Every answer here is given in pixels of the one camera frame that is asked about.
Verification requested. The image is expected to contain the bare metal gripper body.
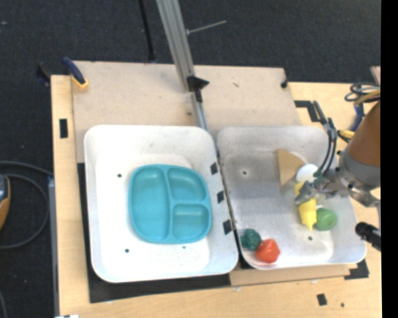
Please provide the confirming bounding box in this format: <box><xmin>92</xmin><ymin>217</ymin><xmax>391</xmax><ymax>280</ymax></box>
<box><xmin>319</xmin><ymin>168</ymin><xmax>381</xmax><ymax>209</ymax></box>

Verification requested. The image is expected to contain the yellow bottle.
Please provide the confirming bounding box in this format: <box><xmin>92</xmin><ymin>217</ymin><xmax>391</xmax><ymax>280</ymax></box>
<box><xmin>294</xmin><ymin>182</ymin><xmax>318</xmax><ymax>232</ymax></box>

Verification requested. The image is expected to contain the white egg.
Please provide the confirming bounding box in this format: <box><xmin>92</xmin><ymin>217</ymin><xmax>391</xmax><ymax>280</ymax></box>
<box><xmin>295</xmin><ymin>163</ymin><xmax>320</xmax><ymax>183</ymax></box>

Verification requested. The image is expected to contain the green apple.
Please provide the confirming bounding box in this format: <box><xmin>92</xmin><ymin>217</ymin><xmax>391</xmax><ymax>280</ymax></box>
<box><xmin>314</xmin><ymin>207</ymin><xmax>338</xmax><ymax>232</ymax></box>

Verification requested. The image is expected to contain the tan pizza slice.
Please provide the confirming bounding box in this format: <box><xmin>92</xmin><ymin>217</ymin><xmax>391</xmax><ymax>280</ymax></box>
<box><xmin>277</xmin><ymin>148</ymin><xmax>308</xmax><ymax>187</ymax></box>

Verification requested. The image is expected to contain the white plastic tray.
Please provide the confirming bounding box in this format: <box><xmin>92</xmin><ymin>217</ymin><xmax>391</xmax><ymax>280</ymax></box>
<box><xmin>83</xmin><ymin>124</ymin><xmax>240</xmax><ymax>284</ymax></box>
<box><xmin>215</xmin><ymin>125</ymin><xmax>368</xmax><ymax>272</ymax></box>

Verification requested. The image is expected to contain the dark green broccoli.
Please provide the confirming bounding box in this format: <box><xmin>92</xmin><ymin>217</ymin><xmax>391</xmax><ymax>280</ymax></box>
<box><xmin>241</xmin><ymin>228</ymin><xmax>263</xmax><ymax>252</ymax></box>

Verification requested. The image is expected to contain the blue divided plate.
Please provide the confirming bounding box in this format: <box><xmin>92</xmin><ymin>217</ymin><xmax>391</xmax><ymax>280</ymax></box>
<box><xmin>127</xmin><ymin>164</ymin><xmax>214</xmax><ymax>245</ymax></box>

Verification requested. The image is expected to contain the black block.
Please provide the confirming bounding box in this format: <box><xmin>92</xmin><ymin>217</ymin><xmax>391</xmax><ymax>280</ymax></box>
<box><xmin>186</xmin><ymin>75</ymin><xmax>210</xmax><ymax>93</ymax></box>

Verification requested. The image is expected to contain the pale brown flat board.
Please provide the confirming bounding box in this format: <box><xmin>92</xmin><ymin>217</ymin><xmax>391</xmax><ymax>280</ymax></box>
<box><xmin>71</xmin><ymin>60</ymin><xmax>352</xmax><ymax>287</ymax></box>

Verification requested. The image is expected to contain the black cylinder on white bracket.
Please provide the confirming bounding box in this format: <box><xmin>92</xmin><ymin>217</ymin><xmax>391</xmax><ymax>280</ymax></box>
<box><xmin>355</xmin><ymin>221</ymin><xmax>381</xmax><ymax>252</ymax></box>

